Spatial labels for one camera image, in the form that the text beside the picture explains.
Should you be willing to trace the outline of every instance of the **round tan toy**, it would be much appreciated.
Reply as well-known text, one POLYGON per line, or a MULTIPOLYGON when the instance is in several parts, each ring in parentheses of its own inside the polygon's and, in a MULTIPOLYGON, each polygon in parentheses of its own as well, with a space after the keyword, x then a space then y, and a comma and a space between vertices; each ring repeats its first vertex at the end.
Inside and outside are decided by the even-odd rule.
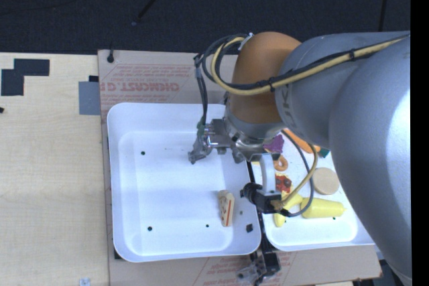
POLYGON ((326 167, 316 168, 313 174, 313 182, 314 189, 325 195, 334 194, 340 187, 338 175, 326 167))

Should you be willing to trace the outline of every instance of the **cable tie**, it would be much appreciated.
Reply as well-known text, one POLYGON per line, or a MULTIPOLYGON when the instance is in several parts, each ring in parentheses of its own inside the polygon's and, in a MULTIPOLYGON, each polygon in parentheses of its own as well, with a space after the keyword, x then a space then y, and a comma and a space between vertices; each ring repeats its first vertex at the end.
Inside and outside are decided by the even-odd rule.
POLYGON ((193 57, 193 59, 194 59, 194 66, 196 68, 198 68, 200 66, 200 64, 201 64, 201 54, 195 55, 193 57))
POLYGON ((195 77, 198 79, 198 78, 201 78, 201 69, 200 68, 195 68, 195 77))
POLYGON ((355 50, 354 49, 352 49, 349 54, 350 54, 350 60, 351 61, 356 60, 355 50))
POLYGON ((239 46, 239 51, 246 44, 246 42, 249 41, 252 37, 253 37, 253 34, 249 32, 249 35, 243 41, 241 41, 241 44, 239 46))
POLYGON ((268 79, 269 90, 270 90, 271 92, 274 92, 274 91, 275 91, 275 88, 273 87, 273 79, 274 79, 274 77, 273 77, 273 76, 272 76, 271 78, 269 78, 269 79, 268 79))

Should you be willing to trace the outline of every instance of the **orange ring toy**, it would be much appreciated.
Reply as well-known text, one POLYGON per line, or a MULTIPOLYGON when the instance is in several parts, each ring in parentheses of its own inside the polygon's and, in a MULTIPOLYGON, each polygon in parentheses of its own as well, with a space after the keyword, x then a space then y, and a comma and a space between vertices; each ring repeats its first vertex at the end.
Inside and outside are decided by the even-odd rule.
POLYGON ((280 157, 277 160, 274 160, 274 168, 277 171, 285 171, 287 170, 289 166, 288 160, 283 155, 280 155, 280 157))

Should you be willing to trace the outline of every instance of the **white tray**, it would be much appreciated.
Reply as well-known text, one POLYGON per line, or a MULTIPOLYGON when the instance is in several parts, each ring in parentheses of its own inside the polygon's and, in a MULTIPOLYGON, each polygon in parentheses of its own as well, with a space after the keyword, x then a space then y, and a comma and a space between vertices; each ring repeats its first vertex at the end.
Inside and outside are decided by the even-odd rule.
MULTIPOLYGON (((286 174, 292 181, 293 186, 298 184, 306 176, 306 167, 298 150, 284 136, 283 156, 288 161, 286 174)), ((314 161, 313 154, 303 152, 308 167, 314 161)), ((261 183, 261 170, 257 163, 252 163, 255 181, 261 183)), ((319 157, 317 167, 327 167, 335 171, 334 163, 330 153, 325 157, 319 157)), ((310 195, 310 183, 307 183, 298 192, 302 197, 310 195)), ((332 195, 322 195, 316 190, 315 198, 337 201, 346 208, 345 212, 336 218, 305 218, 295 216, 286 218, 286 223, 281 227, 275 225, 272 214, 263 214, 263 223, 267 239, 281 251, 302 251, 316 248, 329 248, 336 246, 355 246, 362 244, 374 244, 372 238, 365 230, 361 221, 357 218, 344 189, 341 187, 332 195)), ((290 209, 291 213, 299 211, 300 206, 295 205, 290 209)))
MULTIPOLYGON (((222 118, 224 109, 209 105, 207 120, 222 118)), ((246 163, 236 164, 230 151, 188 161, 201 114, 199 104, 121 103, 109 111, 113 242, 125 260, 246 255, 258 248, 255 206, 239 195, 250 181, 246 163), (229 227, 221 224, 220 190, 235 196, 229 227)))

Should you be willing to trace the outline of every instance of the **yellow cable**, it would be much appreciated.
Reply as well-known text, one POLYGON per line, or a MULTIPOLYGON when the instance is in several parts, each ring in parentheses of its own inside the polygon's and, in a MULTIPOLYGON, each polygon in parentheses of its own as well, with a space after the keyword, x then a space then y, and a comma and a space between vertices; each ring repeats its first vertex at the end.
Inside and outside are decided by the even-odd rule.
POLYGON ((317 151, 316 148, 313 146, 313 144, 308 144, 313 152, 314 155, 314 161, 313 161, 313 165, 310 168, 310 171, 307 173, 306 177, 304 179, 302 179, 302 181, 300 182, 300 184, 292 191, 289 193, 288 197, 282 201, 275 201, 273 200, 271 202, 271 205, 277 210, 280 211, 282 208, 284 208, 286 205, 288 205, 289 200, 291 200, 295 194, 298 193, 299 190, 301 190, 302 186, 304 186, 308 180, 310 180, 310 178, 313 176, 314 174, 314 170, 316 170, 316 166, 317 166, 317 161, 318 161, 318 157, 317 157, 317 151))
MULTIPOLYGON (((221 80, 221 78, 219 78, 219 76, 217 75, 215 66, 216 66, 216 61, 217 61, 217 58, 218 58, 219 53, 221 52, 221 50, 223 48, 226 48, 226 47, 230 46, 231 44, 234 44, 236 42, 240 42, 240 41, 243 41, 243 40, 244 40, 244 38, 242 38, 242 37, 235 38, 235 39, 231 40, 230 42, 228 42, 227 44, 225 44, 225 46, 219 46, 219 48, 213 54, 212 62, 211 62, 211 65, 210 65, 210 67, 211 67, 210 69, 211 69, 211 73, 212 73, 212 77, 213 77, 214 81, 219 86, 221 86, 222 88, 224 88, 226 91, 230 92, 231 94, 237 94, 237 95, 241 95, 241 96, 251 96, 251 95, 261 94, 261 93, 265 93, 265 92, 270 91, 271 90, 271 86, 270 85, 266 85, 266 86, 263 86, 263 87, 260 87, 260 88, 254 88, 254 89, 251 89, 251 90, 241 90, 241 89, 238 89, 238 88, 233 88, 233 87, 230 87, 229 85, 225 84, 221 80)), ((378 52, 378 51, 380 51, 380 50, 382 50, 382 49, 384 49, 384 48, 386 48, 386 47, 388 47, 388 46, 390 46, 390 45, 392 45, 392 44, 394 44, 394 43, 396 43, 396 42, 398 42, 400 40, 402 40, 402 38, 399 38, 399 39, 393 40, 393 41, 389 41, 389 42, 375 44, 373 46, 369 46, 369 47, 366 47, 366 48, 355 50, 354 51, 354 57, 358 58, 360 56, 364 56, 364 55, 367 55, 367 54, 372 54, 374 52, 378 52)), ((327 62, 325 62, 325 63, 323 63, 323 64, 321 64, 319 66, 316 66, 316 67, 313 67, 313 68, 311 68, 309 70, 306 70, 305 72, 296 74, 294 76, 291 76, 289 78, 286 78, 286 79, 283 79, 283 80, 280 80, 280 81, 277 81, 277 82, 273 82, 272 86, 274 88, 277 88, 277 87, 289 84, 291 82, 299 81, 299 80, 301 80, 303 78, 306 78, 308 76, 314 75, 314 74, 319 73, 319 72, 322 72, 323 70, 325 70, 327 68, 336 66, 337 64, 341 64, 341 63, 349 61, 349 60, 352 60, 352 55, 350 53, 346 53, 346 54, 341 55, 341 56, 339 56, 337 58, 329 60, 329 61, 327 61, 327 62)))

